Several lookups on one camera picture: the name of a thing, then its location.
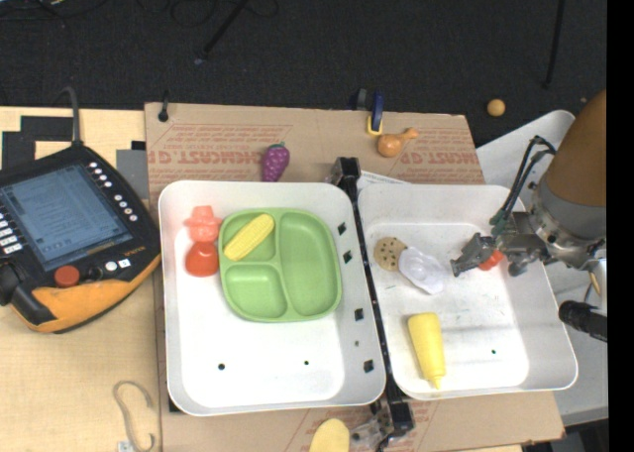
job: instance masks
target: green plate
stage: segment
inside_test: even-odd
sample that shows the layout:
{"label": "green plate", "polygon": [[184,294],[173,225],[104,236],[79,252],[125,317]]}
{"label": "green plate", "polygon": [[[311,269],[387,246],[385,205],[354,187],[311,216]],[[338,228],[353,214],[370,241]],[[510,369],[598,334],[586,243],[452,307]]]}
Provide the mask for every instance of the green plate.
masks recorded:
{"label": "green plate", "polygon": [[[238,262],[224,246],[260,214],[270,214],[273,231]],[[253,321],[321,318],[341,300],[337,249],[328,226],[311,212],[289,208],[247,209],[222,222],[218,237],[220,279],[229,305]]]}

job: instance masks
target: purple eggplant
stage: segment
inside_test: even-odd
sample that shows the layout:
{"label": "purple eggplant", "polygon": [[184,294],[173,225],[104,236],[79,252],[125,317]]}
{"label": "purple eggplant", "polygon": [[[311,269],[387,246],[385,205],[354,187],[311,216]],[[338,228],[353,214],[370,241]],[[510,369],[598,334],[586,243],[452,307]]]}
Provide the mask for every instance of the purple eggplant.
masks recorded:
{"label": "purple eggplant", "polygon": [[268,146],[262,157],[262,180],[277,182],[288,167],[290,151],[283,142]]}

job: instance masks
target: yellow corn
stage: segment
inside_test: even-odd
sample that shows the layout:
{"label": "yellow corn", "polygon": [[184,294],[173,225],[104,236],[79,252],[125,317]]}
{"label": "yellow corn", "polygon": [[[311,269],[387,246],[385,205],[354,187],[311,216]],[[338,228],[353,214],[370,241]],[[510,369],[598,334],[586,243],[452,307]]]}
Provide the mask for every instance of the yellow corn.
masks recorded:
{"label": "yellow corn", "polygon": [[242,260],[273,231],[274,225],[275,221],[270,214],[263,213],[255,217],[227,243],[223,250],[225,257],[233,262]]}

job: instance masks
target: white tray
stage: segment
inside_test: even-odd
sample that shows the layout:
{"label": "white tray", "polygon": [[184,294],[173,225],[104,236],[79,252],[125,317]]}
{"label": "white tray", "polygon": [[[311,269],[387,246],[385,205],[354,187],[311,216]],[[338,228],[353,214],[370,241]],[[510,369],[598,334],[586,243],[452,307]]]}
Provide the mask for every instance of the white tray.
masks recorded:
{"label": "white tray", "polygon": [[[293,207],[319,216],[339,254],[338,307],[304,322],[261,323],[238,316],[225,299],[219,274],[196,278],[184,269],[191,241],[183,221],[196,205],[211,205],[221,218],[261,207]],[[183,180],[163,190],[158,214],[167,386],[176,406],[204,416],[368,404],[380,397],[385,369],[354,212],[341,189],[326,183]],[[346,231],[340,234],[342,224]],[[352,257],[344,262],[347,253]]]}
{"label": "white tray", "polygon": [[[396,383],[416,399],[560,390],[577,378],[577,360],[544,266],[508,274],[453,276],[450,260],[473,233],[490,234],[489,218],[508,189],[494,185],[372,184],[360,193],[370,269]],[[523,210],[518,202],[517,209]],[[383,237],[436,257],[447,267],[444,289],[430,295],[399,272],[379,267],[372,252]],[[420,375],[407,318],[433,311],[442,327],[447,376],[435,389]]]}

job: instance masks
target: yellow squeeze bottle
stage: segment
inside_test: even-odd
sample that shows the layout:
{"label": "yellow squeeze bottle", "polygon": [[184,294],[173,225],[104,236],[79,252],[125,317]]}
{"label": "yellow squeeze bottle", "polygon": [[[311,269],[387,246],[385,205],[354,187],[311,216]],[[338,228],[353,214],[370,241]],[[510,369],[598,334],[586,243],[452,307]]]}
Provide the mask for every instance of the yellow squeeze bottle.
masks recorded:
{"label": "yellow squeeze bottle", "polygon": [[439,389],[440,381],[446,375],[446,371],[443,336],[438,315],[431,312],[414,314],[407,320],[407,328],[423,378]]}

